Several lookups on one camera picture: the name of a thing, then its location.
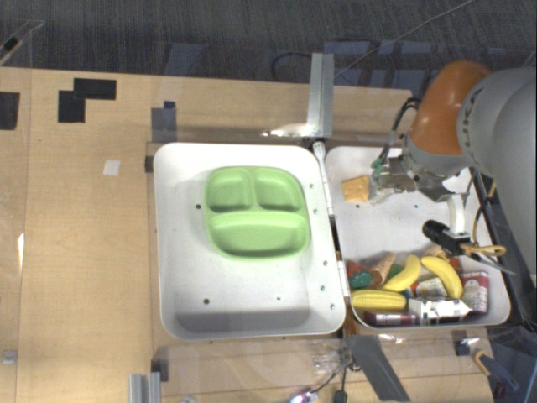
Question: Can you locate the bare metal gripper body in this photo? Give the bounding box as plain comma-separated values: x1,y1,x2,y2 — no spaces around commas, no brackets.
378,156,421,193

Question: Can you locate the yellow banana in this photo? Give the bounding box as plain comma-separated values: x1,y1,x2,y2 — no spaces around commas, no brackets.
381,254,422,293
420,255,464,300

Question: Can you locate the white plastic tray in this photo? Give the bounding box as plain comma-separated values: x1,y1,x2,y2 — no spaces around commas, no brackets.
152,142,347,343
325,145,513,331

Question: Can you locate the green toy vegetable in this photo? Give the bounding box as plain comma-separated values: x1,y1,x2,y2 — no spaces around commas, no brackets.
347,270,375,290

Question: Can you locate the red pizza slice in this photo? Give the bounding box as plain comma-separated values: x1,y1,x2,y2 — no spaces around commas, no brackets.
346,259,373,280

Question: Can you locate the white and orange packet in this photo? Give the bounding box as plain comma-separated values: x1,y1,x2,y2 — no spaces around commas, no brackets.
412,276,450,299

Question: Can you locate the brown ice cream cone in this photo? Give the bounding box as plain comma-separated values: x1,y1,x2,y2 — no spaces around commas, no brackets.
368,252,398,287

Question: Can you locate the yellow cheese wedge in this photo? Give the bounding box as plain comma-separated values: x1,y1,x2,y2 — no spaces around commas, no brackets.
341,175,372,203

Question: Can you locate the green divided plate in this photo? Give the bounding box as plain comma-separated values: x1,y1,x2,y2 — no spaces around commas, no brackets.
203,165,312,262

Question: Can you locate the red and white can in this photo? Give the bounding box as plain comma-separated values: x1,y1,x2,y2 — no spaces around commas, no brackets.
460,270,490,314

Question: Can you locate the white carton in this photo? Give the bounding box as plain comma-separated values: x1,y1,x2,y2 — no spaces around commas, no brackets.
407,296,475,327

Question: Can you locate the black cylinder on white bracket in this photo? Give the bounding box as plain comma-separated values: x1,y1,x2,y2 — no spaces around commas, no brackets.
421,191,473,258

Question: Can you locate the yellow corn cob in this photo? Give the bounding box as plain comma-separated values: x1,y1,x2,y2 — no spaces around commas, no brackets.
350,289,409,314

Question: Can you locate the dark red bottle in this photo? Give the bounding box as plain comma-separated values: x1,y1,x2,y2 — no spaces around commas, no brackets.
362,311,418,327

